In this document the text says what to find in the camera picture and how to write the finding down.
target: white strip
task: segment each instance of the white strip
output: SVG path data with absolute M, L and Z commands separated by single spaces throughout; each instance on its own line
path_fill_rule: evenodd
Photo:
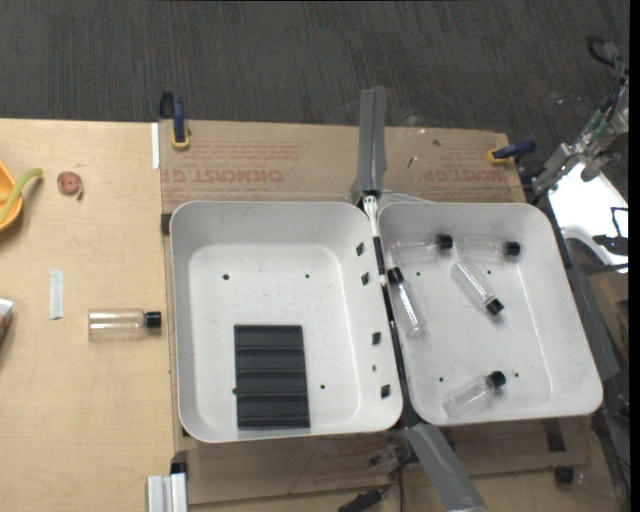
M 160 168 L 160 126 L 158 123 L 151 123 L 151 153 L 153 168 Z
M 49 273 L 49 320 L 64 316 L 64 271 L 53 269 Z

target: clear bottle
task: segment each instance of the clear bottle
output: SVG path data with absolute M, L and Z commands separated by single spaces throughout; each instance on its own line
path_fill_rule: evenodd
M 460 237 L 458 254 L 465 256 L 513 258 L 520 255 L 520 244 L 504 237 L 481 234 L 465 234 Z
M 496 390 L 506 382 L 506 377 L 500 371 L 476 377 L 447 393 L 442 400 L 442 407 L 451 418 L 478 411 L 489 405 Z
M 143 335 L 147 329 L 162 326 L 162 313 L 145 312 L 140 308 L 89 310 L 89 336 Z
M 403 332 L 410 339 L 420 339 L 426 336 L 422 312 L 418 306 L 411 284 L 404 278 L 399 267 L 387 272 L 392 287 L 391 300 L 396 305 L 394 311 L 399 310 L 399 322 Z
M 576 497 L 591 502 L 620 505 L 627 497 L 627 488 L 622 482 L 591 468 L 557 466 L 553 474 L 560 487 L 571 490 Z
M 434 238 L 417 241 L 396 241 L 391 247 L 391 253 L 397 261 L 407 262 L 435 256 L 441 251 L 453 247 L 453 238 L 450 235 L 436 235 Z
M 492 315 L 497 315 L 504 305 L 482 271 L 468 259 L 459 260 L 451 267 L 453 280 L 464 290 L 469 299 L 483 306 Z

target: wooden table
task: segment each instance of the wooden table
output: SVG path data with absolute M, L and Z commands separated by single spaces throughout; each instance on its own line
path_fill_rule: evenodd
M 90 341 L 90 308 L 167 313 L 160 177 L 151 125 L 0 120 L 14 177 L 42 167 L 20 219 L 0 233 L 0 297 L 15 302 L 0 342 L 0 510 L 143 511 L 146 477 L 174 454 L 166 327 L 135 341 Z M 57 191 L 77 172 L 80 201 Z M 64 317 L 49 319 L 49 274 L 64 271 Z M 597 439 L 591 458 L 603 464 Z M 549 471 L 475 478 L 492 511 L 602 510 L 557 489 Z M 199 510 L 335 510 L 354 491 Z M 440 510 L 408 486 L 407 510 Z M 397 510 L 397 489 L 377 510 Z

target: white tray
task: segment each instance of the white tray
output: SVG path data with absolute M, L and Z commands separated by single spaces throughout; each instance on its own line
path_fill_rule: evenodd
M 523 204 L 393 203 L 378 217 L 385 251 L 397 239 L 436 233 L 454 238 L 449 256 L 410 262 L 402 272 L 427 316 L 428 338 L 400 333 L 409 393 L 428 423 L 453 425 L 585 415 L 602 401 L 602 384 L 548 219 Z M 452 280 L 461 233 L 520 242 L 513 261 L 477 260 L 505 309 L 492 318 Z M 443 395 L 501 370 L 507 384 L 493 404 L 449 418 Z
M 371 229 L 360 210 L 191 202 L 175 211 L 170 230 L 178 405 L 189 434 L 217 443 L 382 431 L 397 422 L 402 396 Z M 302 326 L 310 428 L 238 429 L 239 324 Z

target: orange bowl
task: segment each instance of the orange bowl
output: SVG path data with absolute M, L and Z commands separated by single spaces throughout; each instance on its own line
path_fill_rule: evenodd
M 9 194 L 13 189 L 13 186 L 16 184 L 16 180 L 13 179 L 9 170 L 4 166 L 2 162 L 0 162 L 0 196 L 4 196 L 5 194 Z M 4 207 L 4 201 L 0 202 L 0 209 Z M 20 210 L 22 210 L 22 194 L 18 196 L 16 202 L 13 203 L 11 210 L 9 211 L 9 215 L 4 219 L 2 223 L 0 223 L 0 231 L 8 228 L 11 223 L 18 218 L 20 214 Z

